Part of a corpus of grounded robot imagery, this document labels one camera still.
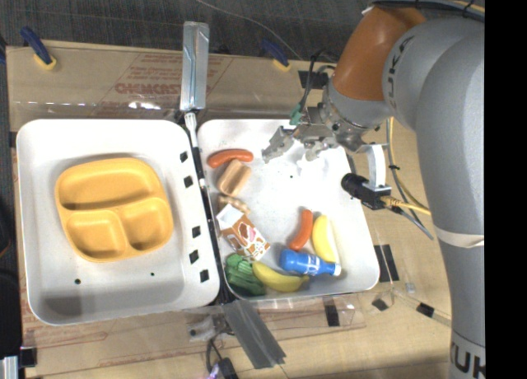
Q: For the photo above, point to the green broccoli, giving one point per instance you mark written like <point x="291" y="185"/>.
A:
<point x="243" y="275"/>

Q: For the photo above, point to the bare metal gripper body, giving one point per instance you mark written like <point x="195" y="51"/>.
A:
<point x="319" y="126"/>

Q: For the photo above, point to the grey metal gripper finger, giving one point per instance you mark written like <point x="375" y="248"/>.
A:
<point x="315" y="149"/>
<point x="276" y="144"/>

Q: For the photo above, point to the blue bottle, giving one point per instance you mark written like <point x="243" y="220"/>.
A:
<point x="302" y="263"/>

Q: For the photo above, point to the orange sausage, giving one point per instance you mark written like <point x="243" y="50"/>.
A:
<point x="302" y="229"/>
<point x="230" y="157"/>

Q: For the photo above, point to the white plastic tray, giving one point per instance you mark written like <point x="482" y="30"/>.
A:
<point x="103" y="299"/>
<point x="284" y="196"/>

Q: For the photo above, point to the tan hot dog bun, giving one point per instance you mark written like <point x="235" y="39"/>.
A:
<point x="234" y="177"/>

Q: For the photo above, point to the beige bread piece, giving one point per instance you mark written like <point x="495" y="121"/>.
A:
<point x="234" y="203"/>

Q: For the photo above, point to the black cylinder on white bracket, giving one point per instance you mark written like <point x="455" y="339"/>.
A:
<point x="364" y="190"/>

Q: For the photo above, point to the brown cardboard board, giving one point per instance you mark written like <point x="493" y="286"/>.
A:
<point x="123" y="76"/>

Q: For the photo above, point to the yellow banana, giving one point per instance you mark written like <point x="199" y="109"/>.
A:
<point x="324" y="239"/>
<point x="278" y="277"/>

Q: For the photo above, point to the white and orange carton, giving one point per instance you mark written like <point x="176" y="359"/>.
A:
<point x="247" y="237"/>

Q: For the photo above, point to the yellow divided plate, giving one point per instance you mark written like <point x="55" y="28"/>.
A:
<point x="113" y="208"/>

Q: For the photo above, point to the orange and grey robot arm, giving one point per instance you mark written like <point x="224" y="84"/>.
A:
<point x="444" y="93"/>

